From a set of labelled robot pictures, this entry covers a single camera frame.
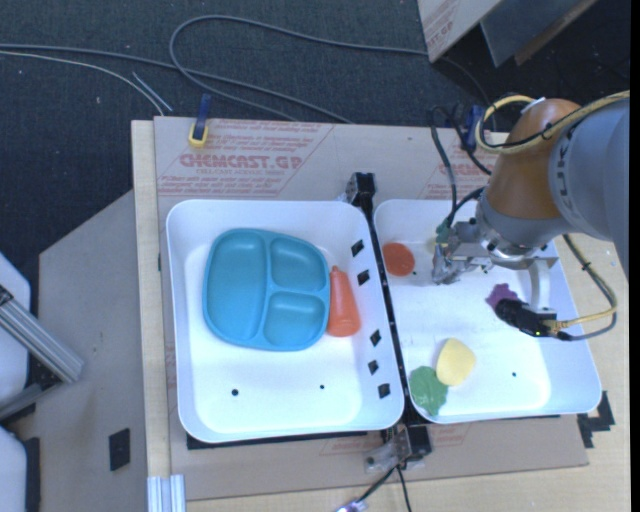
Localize orange carrot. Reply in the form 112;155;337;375
325;265;363;339

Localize white plastic tray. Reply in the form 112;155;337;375
164;198;406;444
372;198;603;426

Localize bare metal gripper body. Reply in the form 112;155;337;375
438;219;559;272

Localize purple grapes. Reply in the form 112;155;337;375
485;282;522;308

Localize blue divided plate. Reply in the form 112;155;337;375
201;227;333;353

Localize black block with thin wires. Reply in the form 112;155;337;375
382;423;433;472
343;171;377;207

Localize black cylinder on white bracket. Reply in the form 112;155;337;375
493;258;558;338

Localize brown cardboard board red print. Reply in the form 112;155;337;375
152;115;592;502

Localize orange round toy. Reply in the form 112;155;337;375
381;241;417;278

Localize thin black and white rod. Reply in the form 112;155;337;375
364;199;409;427

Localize yellow rounded toy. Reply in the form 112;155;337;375
435;337;477;388

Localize green leafy toy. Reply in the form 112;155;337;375
408;365;449;418

